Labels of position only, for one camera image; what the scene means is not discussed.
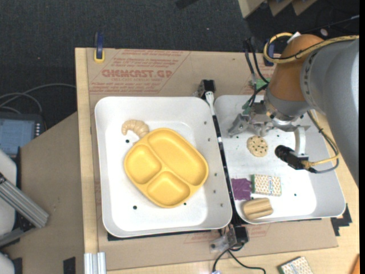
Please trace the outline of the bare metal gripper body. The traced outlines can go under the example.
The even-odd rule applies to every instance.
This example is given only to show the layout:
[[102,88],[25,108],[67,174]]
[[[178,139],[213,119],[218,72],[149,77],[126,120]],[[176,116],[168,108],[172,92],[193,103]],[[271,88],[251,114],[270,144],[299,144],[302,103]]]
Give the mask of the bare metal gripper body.
[[263,102],[255,103],[249,112],[248,123],[270,126],[270,130],[279,129],[284,132],[295,130],[294,122],[303,116],[310,106],[305,102]]

